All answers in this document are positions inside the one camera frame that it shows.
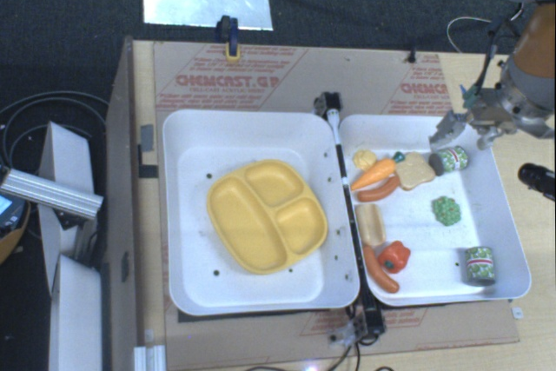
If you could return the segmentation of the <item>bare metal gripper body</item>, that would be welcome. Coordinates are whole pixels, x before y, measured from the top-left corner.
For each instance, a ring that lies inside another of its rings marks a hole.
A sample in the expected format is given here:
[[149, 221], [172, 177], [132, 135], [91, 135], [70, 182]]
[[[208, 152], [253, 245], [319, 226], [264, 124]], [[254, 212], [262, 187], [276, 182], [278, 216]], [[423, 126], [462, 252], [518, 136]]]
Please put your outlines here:
[[518, 131], [538, 139], [553, 139], [555, 130], [547, 124], [553, 111], [529, 100], [514, 88], [473, 87], [467, 92], [468, 123], [484, 139]]

